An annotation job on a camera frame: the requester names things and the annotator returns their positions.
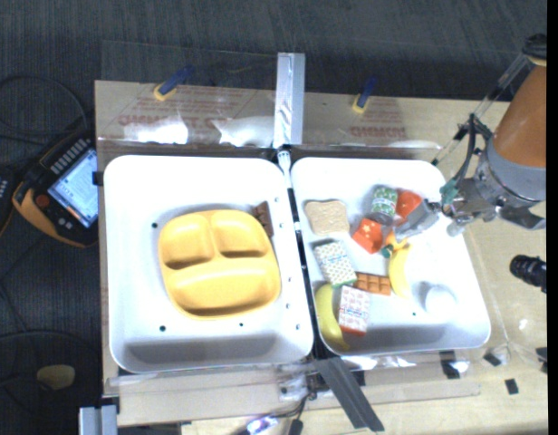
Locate green and white can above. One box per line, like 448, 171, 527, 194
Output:
368, 186, 399, 226

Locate black cylinder on white bracket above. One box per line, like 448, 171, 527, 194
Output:
508, 254, 548, 295

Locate yellow divided plate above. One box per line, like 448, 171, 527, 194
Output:
157, 208, 283, 320

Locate yellow banana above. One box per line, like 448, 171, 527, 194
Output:
387, 238, 414, 299
314, 282, 351, 352

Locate orange carrot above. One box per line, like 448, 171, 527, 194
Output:
380, 229, 410, 260

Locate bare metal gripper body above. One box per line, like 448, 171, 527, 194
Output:
438, 177, 509, 237

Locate white carton green pattern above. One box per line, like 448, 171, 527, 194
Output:
313, 240, 358, 288

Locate brown chocolate bar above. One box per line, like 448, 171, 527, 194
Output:
251, 200, 275, 238

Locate tan bread slice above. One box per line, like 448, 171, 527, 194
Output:
303, 199, 351, 237

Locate orange and white carton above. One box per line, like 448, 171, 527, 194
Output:
394, 189, 425, 221

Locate brown cardboard board red print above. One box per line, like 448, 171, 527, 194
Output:
93, 79, 511, 428

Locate white plastic tray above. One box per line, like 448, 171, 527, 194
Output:
290, 156, 492, 357
102, 154, 314, 374

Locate white carton red pattern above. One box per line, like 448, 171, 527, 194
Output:
338, 285, 371, 337

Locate yellowish oval lump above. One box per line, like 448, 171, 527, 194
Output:
36, 363, 76, 392

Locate red carton with yellow stars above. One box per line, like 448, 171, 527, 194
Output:
351, 217, 390, 256

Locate orange waffle biscuit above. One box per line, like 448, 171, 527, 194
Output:
353, 272, 392, 297

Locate white egg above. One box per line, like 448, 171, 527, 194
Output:
423, 283, 457, 314

